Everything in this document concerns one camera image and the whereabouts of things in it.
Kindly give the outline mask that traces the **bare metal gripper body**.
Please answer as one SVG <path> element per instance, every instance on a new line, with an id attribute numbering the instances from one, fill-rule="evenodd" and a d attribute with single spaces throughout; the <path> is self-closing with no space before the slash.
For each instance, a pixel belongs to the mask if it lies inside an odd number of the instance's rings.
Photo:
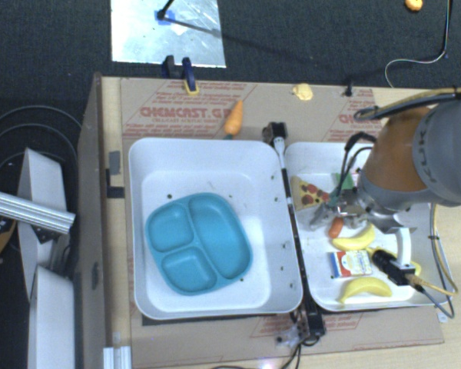
<path id="1" fill-rule="evenodd" d="M 399 222 L 394 218 L 395 212 L 375 202 L 364 191 L 357 189 L 342 190 L 333 206 L 333 216 L 340 214 L 364 214 L 365 225 L 373 225 L 382 233 L 395 233 Z"/>

